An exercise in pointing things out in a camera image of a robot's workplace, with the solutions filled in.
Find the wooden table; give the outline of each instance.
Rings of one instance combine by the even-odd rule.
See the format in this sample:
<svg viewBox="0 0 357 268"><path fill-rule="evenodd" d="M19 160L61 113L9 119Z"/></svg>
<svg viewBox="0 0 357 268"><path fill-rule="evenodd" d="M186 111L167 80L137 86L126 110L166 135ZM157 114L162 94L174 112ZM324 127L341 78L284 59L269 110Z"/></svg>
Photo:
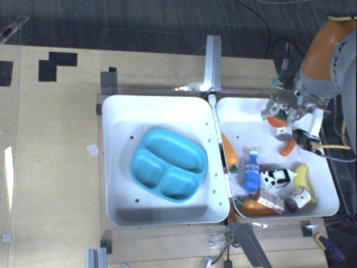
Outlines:
<svg viewBox="0 0 357 268"><path fill-rule="evenodd" d="M173 88L202 80L205 58L8 45L1 46L1 51L0 60L8 57L14 61L15 73L19 69L20 82L14 80L11 87L0 88L0 110L17 124L13 136L11 130L7 135L16 138L11 219L0 224L2 231L11 233L12 240L8 246L0 245L0 266L6 267L8 260L10 268L84 267L86 248L98 248L102 233L99 158L92 157L86 148L98 144L95 108L100 72L116 67L120 85ZM58 66L57 82L39 82L38 61L48 60L49 51L76 52L78 65ZM221 68L223 88L267 89L276 75L271 60L223 58ZM6 213L0 216L6 219ZM323 221L316 223L318 230L324 231ZM128 246L134 241L122 240ZM141 244L155 250L159 241L148 238ZM197 239L197 247L207 245L200 241ZM294 243L290 250L270 249L289 243ZM263 236L261 244L273 267L327 267L324 252L311 237ZM185 243L171 245L179 250ZM145 247L131 251L131 268L199 267L203 259L192 251L178 259L143 261L142 249ZM240 248L231 253L234 267L250 267ZM224 259L214 267L223 267Z"/></svg>

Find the blue bottle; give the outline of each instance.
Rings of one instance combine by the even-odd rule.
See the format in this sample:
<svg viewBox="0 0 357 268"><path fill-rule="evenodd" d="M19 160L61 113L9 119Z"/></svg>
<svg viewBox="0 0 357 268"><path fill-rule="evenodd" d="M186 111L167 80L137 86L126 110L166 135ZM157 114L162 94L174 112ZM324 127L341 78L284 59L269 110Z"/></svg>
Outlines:
<svg viewBox="0 0 357 268"><path fill-rule="evenodd" d="M249 152L249 161L245 166L243 187L249 192L255 192L259 189L259 165L257 163L258 153Z"/></svg>

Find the blue divided plate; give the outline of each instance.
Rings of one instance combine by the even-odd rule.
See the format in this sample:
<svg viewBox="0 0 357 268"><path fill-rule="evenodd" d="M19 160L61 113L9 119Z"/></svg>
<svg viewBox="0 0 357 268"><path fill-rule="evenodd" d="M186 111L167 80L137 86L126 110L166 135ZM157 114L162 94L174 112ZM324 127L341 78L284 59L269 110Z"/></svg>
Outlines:
<svg viewBox="0 0 357 268"><path fill-rule="evenodd" d="M130 174L143 189L181 203L198 190L208 165L197 144L166 129L154 129L141 139L132 157Z"/></svg>

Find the red and white box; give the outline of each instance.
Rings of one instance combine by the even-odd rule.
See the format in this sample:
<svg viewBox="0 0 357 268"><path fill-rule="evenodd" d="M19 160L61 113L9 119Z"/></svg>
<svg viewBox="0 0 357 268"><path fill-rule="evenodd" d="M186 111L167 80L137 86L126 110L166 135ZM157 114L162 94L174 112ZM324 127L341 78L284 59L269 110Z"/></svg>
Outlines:
<svg viewBox="0 0 357 268"><path fill-rule="evenodd" d="M285 212L285 202L280 197L273 195L266 190L259 189L257 193L257 202L264 205L267 208L272 209L278 214Z"/></svg>

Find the dark floor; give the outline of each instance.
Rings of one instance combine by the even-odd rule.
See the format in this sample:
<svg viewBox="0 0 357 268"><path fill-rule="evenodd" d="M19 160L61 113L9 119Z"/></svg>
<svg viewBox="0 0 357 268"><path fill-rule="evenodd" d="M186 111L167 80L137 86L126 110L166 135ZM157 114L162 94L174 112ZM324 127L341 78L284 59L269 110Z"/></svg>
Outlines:
<svg viewBox="0 0 357 268"><path fill-rule="evenodd" d="M0 31L17 16L30 16L21 41L17 35L8 44L194 55L205 54L206 35L220 35L223 56L273 58L277 68L284 55L279 39L289 37L298 47L288 71L294 74L302 60L298 52L304 55L328 13L357 12L357 0L239 1L265 20L270 39L262 19L232 0L0 0ZM327 259L331 267L355 267L355 222L343 217L343 209L339 216L343 221L329 220L333 225L327 228L347 259Z"/></svg>

